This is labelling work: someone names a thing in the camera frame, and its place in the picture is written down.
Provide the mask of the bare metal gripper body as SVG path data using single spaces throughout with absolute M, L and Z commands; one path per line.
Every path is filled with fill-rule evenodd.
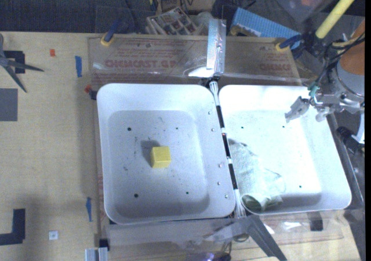
M 332 114 L 344 110 L 355 114 L 363 110 L 365 97 L 350 92 L 317 92 L 315 94 L 315 108 L 319 113 Z

